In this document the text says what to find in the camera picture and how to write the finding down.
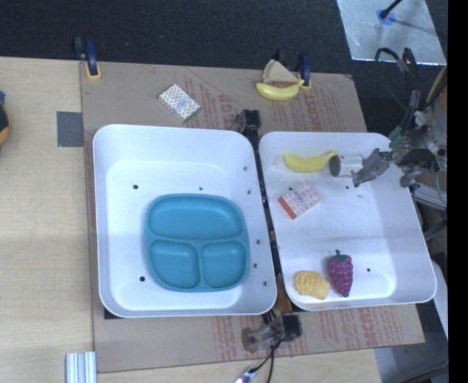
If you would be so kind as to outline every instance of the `metal plate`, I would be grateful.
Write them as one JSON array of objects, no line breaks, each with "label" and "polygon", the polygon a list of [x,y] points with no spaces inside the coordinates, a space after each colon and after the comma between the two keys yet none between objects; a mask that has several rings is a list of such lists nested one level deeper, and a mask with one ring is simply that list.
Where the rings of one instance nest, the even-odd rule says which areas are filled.
[{"label": "metal plate", "polygon": [[[381,21],[377,12],[387,9],[394,1],[336,0],[352,59],[374,61],[376,51],[383,47],[400,56],[408,47],[418,64],[445,65],[425,0],[402,0],[386,21]],[[394,61],[385,54],[380,59]]]}]

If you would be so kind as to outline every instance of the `blue divided plate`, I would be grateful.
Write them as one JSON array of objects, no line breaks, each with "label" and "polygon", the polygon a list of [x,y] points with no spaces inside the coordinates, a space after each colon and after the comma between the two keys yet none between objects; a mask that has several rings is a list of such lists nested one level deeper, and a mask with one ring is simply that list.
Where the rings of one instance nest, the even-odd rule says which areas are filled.
[{"label": "blue divided plate", "polygon": [[244,217],[220,196],[158,197],[147,210],[145,243],[152,275],[170,290],[228,290],[248,273]]}]

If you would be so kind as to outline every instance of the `cardboard sheet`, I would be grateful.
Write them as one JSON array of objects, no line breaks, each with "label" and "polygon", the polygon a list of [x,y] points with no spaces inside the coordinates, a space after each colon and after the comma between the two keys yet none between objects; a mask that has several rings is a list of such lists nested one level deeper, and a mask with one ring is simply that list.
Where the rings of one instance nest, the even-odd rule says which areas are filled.
[{"label": "cardboard sheet", "polygon": [[[242,331],[264,325],[261,316],[120,319],[104,311],[98,292],[92,139],[106,124],[229,129],[243,109],[258,109],[260,134],[271,131],[366,132],[350,76],[313,73],[312,88],[291,101],[260,97],[262,71],[169,65],[101,63],[102,78],[81,64],[85,174],[92,274],[93,328],[99,373],[262,358],[242,345]],[[179,122],[158,102],[177,84],[201,106]],[[424,342],[415,305],[300,312],[303,335],[276,356],[294,356]]]}]

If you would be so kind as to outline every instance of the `table surface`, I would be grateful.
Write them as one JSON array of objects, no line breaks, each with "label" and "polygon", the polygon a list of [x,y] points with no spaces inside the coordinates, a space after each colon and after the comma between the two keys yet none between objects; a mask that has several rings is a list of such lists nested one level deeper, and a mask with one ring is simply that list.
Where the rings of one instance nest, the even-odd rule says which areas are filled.
[{"label": "table surface", "polygon": [[[79,63],[0,57],[0,90],[13,126],[0,151],[0,381],[62,382],[65,355],[94,350],[83,148],[57,146],[57,112],[81,112]],[[101,373],[97,381],[231,382],[253,363]],[[366,349],[279,357],[271,381],[380,376]]]}]

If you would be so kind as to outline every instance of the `yellow banana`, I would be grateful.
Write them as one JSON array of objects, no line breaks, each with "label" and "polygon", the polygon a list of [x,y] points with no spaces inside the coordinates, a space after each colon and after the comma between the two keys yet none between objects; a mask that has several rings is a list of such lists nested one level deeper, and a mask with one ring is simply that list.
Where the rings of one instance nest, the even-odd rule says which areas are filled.
[{"label": "yellow banana", "polygon": [[314,173],[319,172],[325,168],[328,164],[329,159],[336,155],[336,152],[332,150],[330,153],[321,156],[314,156],[309,158],[300,157],[293,153],[285,153],[283,155],[283,161],[287,168],[298,173]]},{"label": "yellow banana", "polygon": [[299,89],[304,83],[304,80],[299,79],[299,82],[294,85],[278,88],[277,86],[258,82],[255,85],[255,88],[257,89],[257,92],[260,93],[260,95],[262,95],[264,98],[270,99],[272,101],[287,101],[294,98],[299,93]]}]

